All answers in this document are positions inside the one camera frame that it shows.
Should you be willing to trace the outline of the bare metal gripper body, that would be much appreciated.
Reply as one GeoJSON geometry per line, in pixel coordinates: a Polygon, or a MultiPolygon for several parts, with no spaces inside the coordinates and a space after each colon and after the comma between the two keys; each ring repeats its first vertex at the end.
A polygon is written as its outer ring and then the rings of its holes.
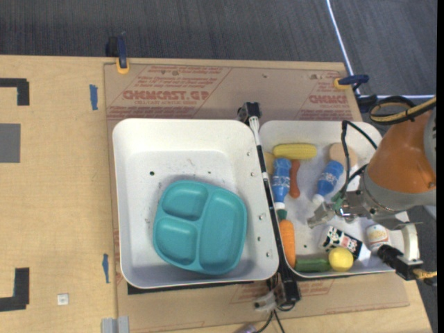
{"type": "Polygon", "coordinates": [[[340,191],[335,200],[335,214],[345,221],[355,221],[361,217],[371,219],[377,214],[377,207],[367,200],[366,193],[360,189],[340,191]]]}

